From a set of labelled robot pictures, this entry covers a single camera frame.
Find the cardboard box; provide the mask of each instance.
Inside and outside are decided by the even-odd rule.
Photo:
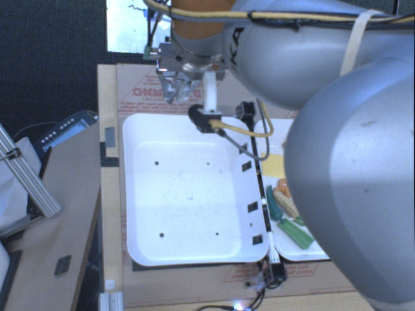
[[[188,103],[168,105],[163,101],[155,66],[118,65],[118,117],[121,186],[121,223],[125,307],[169,305],[209,301],[251,299],[253,288],[245,286],[259,273],[257,264],[223,264],[146,268],[133,263],[126,248],[126,205],[122,125],[133,113],[186,114],[190,105],[203,102],[198,88]],[[253,97],[230,73],[218,84],[218,109],[233,115],[242,101]],[[295,111],[268,105],[272,118],[292,119]],[[286,266],[288,279],[267,296],[309,295],[354,291],[350,282],[331,261],[297,262]]]

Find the yellow block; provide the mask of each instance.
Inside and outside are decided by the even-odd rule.
[[[279,154],[270,154],[268,159],[262,162],[262,174],[273,178],[285,178],[284,157]]]

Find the black electronic device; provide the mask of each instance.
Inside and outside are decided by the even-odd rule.
[[[34,144],[34,149],[40,158],[43,158],[50,147],[62,143],[66,139],[85,130],[98,121],[98,115],[93,111],[79,111],[62,120],[51,128]]]

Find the yellow cable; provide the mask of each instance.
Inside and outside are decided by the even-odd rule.
[[[313,19],[317,21],[326,22],[348,22],[355,21],[357,16],[341,16],[341,15],[327,15],[319,13],[300,13],[300,12],[192,12],[190,10],[183,10],[179,8],[168,7],[161,3],[157,3],[154,0],[145,0],[146,4],[153,7],[156,10],[161,10],[167,15],[191,17],[198,19],[209,19],[209,18],[234,18],[234,19]],[[370,23],[378,23],[390,21],[391,23],[407,23],[415,21],[415,16],[385,16],[372,18]]]
[[[264,112],[265,119],[267,120],[268,125],[270,127],[270,131],[267,132],[267,133],[250,132],[248,130],[240,129],[238,127],[231,126],[229,124],[223,123],[221,120],[215,120],[215,119],[209,120],[209,124],[211,125],[212,129],[229,129],[229,130],[233,130],[235,132],[243,133],[244,135],[248,135],[248,136],[251,136],[251,137],[262,137],[262,138],[270,137],[274,133],[274,126],[272,125],[270,116],[269,116],[269,114],[267,112],[267,109],[266,109],[263,102],[261,102],[261,108]]]

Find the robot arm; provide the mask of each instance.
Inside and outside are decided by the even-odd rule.
[[[184,75],[191,87],[227,67],[261,100],[299,110],[285,171],[302,218],[376,310],[415,310],[413,16],[374,16],[354,70],[340,76],[364,9],[336,0],[200,1],[198,9],[172,5],[242,13],[212,14],[214,27],[173,13],[180,61],[172,79]],[[169,91],[179,93],[175,84]]]

